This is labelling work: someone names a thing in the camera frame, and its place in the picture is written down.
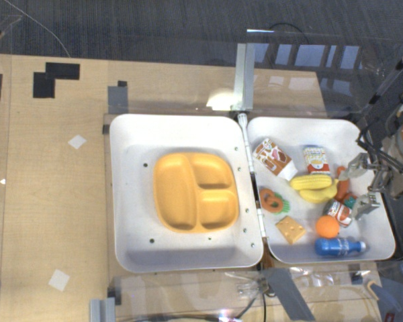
yellow banana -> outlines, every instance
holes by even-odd
[[[337,179],[334,180],[333,184],[329,187],[321,190],[301,190],[300,196],[308,202],[311,203],[325,203],[332,199],[337,194]]]
[[[332,180],[326,174],[310,174],[293,178],[289,184],[297,191],[300,190],[319,190],[331,186]]]

gray carpet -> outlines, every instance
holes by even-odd
[[[79,58],[227,64],[234,61],[234,44],[246,40],[247,28],[280,21],[306,33],[348,40],[403,40],[403,0],[10,1],[53,30],[71,56]],[[0,13],[18,14],[1,0]],[[65,55],[28,18],[15,30],[13,52]]]

cheese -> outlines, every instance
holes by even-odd
[[[306,230],[290,216],[286,216],[277,222],[276,228],[279,229],[289,244],[294,244],[306,233]]]

blue bottle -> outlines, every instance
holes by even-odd
[[[347,239],[319,238],[315,241],[315,252],[322,256],[346,256],[351,252],[364,252],[366,245],[362,241],[352,242]]]

orange fruit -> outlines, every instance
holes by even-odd
[[[338,221],[330,215],[321,216],[316,222],[315,229],[320,237],[331,239],[339,233],[340,225]]]

